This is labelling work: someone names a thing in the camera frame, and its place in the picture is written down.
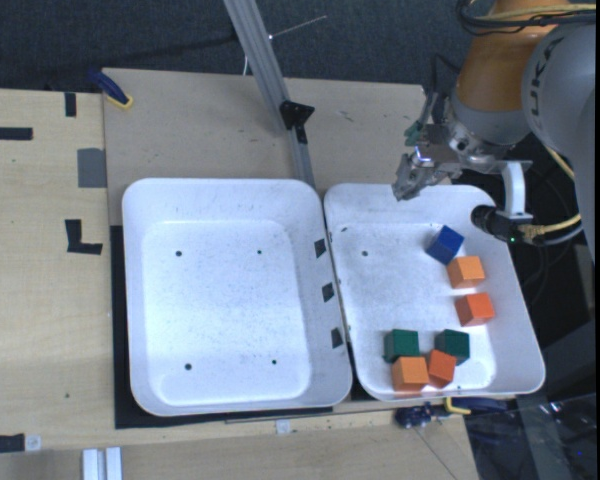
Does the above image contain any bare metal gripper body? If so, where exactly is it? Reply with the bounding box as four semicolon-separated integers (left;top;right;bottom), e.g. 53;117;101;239
412;120;509;179

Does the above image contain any blue cube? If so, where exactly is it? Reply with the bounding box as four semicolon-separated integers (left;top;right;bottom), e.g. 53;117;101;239
425;224;466;267

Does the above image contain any orange cube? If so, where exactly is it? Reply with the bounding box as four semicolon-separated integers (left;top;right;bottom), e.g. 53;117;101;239
446;255;487;290
426;349;458;389
454;292;497;328
390;355;431;394

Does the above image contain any white plastic tray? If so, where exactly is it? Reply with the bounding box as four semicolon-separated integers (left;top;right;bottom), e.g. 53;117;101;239
121;176;354;418
323;182;547;403

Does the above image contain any green cube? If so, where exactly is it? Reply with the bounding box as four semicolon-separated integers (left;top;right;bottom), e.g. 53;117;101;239
434;328;472;367
382;328;422;364

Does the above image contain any black cylinder on white bracket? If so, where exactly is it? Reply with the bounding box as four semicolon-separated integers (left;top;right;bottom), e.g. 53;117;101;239
470;160;536;243

